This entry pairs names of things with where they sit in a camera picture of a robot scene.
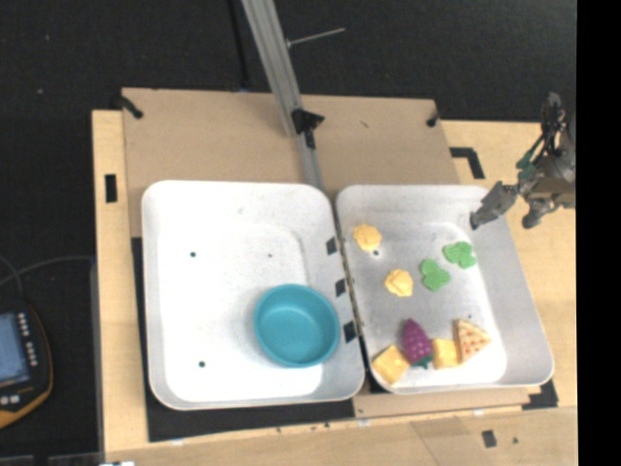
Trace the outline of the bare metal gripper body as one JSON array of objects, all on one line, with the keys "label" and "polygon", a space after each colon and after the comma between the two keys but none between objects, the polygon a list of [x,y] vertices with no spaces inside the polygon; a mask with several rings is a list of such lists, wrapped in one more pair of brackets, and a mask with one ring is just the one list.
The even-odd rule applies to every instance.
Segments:
[{"label": "bare metal gripper body", "polygon": [[518,173],[521,195],[556,207],[575,207],[575,170],[562,157],[543,156]]}]

